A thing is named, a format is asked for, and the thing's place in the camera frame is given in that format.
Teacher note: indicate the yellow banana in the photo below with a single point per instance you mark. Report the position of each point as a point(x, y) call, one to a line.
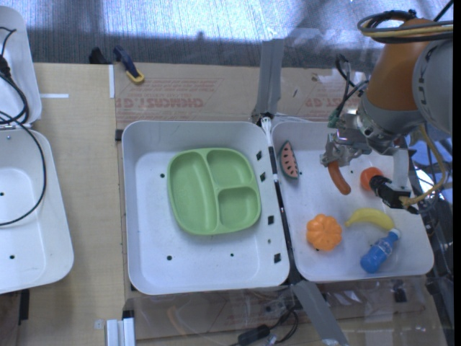
point(374, 216)

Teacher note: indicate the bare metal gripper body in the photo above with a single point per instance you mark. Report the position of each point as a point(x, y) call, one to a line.
point(363, 132)

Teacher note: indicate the red watermelon slice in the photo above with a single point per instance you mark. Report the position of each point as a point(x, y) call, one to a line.
point(289, 160)

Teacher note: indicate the orange-red sausage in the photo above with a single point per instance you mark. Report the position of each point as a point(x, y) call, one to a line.
point(340, 180)

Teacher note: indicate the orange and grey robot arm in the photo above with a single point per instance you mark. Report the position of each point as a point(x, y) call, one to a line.
point(394, 85)

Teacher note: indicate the blue bottle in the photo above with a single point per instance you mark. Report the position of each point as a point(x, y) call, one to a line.
point(376, 254)

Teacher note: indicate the white plastic tray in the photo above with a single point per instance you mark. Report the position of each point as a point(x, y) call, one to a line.
point(324, 200)
point(201, 261)

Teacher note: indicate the orange pumpkin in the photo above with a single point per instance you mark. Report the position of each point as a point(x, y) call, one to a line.
point(323, 232)

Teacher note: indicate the brown cardboard board red print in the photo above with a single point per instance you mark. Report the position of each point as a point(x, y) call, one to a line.
point(216, 96)

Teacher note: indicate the green divided plate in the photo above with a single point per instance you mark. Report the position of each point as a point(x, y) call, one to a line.
point(192, 193)

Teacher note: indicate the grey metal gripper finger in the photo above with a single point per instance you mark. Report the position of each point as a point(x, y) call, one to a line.
point(350, 155)
point(328, 153)

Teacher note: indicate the thin black and white rod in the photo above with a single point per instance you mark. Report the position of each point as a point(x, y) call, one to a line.
point(277, 189)

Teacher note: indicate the black cylinder on white bracket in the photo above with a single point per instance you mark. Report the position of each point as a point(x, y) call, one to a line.
point(390, 193)

